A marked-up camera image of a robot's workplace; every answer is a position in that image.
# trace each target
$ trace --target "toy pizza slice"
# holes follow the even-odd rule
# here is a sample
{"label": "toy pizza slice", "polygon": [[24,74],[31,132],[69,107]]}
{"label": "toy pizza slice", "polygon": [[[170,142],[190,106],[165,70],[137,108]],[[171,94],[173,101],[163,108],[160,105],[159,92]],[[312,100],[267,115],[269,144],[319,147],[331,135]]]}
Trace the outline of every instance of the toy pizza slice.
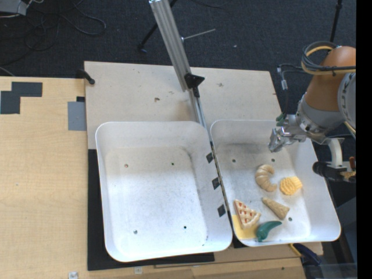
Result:
{"label": "toy pizza slice", "polygon": [[234,207],[242,229],[252,227],[260,219],[261,213],[250,209],[246,204],[237,199],[234,200]]}

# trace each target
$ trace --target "metal rod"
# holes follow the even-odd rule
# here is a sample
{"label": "metal rod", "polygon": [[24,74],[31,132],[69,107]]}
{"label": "metal rod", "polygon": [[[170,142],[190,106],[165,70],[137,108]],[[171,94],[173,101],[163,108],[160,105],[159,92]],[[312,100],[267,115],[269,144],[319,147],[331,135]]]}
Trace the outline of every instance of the metal rod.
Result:
{"label": "metal rod", "polygon": [[201,33],[198,33],[198,34],[194,34],[194,35],[188,36],[188,37],[183,37],[183,40],[187,40],[189,38],[196,37],[196,36],[199,36],[199,35],[203,35],[203,34],[206,34],[206,33],[212,32],[212,31],[216,31],[216,29],[204,31],[204,32],[201,32]]}

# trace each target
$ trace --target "black mat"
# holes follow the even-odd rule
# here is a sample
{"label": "black mat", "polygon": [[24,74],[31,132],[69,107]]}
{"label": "black mat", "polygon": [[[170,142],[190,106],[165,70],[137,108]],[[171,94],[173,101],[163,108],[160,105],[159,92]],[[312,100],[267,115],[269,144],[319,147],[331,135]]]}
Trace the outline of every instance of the black mat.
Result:
{"label": "black mat", "polygon": [[105,248],[101,189],[96,150],[88,150],[88,270],[106,270],[121,267],[147,266],[154,264],[214,262],[213,253],[181,255],[160,259],[122,263],[111,258]]}

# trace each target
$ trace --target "black tape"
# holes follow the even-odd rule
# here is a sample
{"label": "black tape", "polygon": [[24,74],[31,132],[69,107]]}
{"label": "black tape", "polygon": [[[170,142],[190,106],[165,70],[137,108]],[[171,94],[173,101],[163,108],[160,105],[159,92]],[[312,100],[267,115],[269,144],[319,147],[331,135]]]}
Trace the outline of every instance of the black tape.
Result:
{"label": "black tape", "polygon": [[209,153],[206,157],[207,157],[208,163],[211,163],[213,160],[213,154]]}
{"label": "black tape", "polygon": [[224,205],[219,206],[219,208],[217,210],[219,211],[219,216],[220,217],[226,213]]}
{"label": "black tape", "polygon": [[217,178],[213,179],[212,184],[213,184],[214,190],[216,190],[216,188],[220,185],[219,178],[217,177]]}
{"label": "black tape", "polygon": [[41,97],[42,83],[12,82],[11,91],[1,91],[0,114],[19,114],[21,97]]}

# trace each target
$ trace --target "metal bracket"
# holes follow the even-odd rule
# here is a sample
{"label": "metal bracket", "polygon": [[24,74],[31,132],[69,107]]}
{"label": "metal bracket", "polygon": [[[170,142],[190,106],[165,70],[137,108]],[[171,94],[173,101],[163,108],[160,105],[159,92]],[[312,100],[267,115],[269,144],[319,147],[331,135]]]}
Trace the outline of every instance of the metal bracket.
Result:
{"label": "metal bracket", "polygon": [[142,273],[142,267],[134,267],[134,274],[141,275]]}
{"label": "metal bracket", "polygon": [[185,75],[186,85],[189,89],[194,90],[194,94],[195,94],[195,89],[198,88],[198,85],[200,85],[204,79],[205,79],[204,77],[195,76],[191,73],[187,73]]}
{"label": "metal bracket", "polygon": [[79,275],[77,272],[69,272],[69,279],[78,279]]}

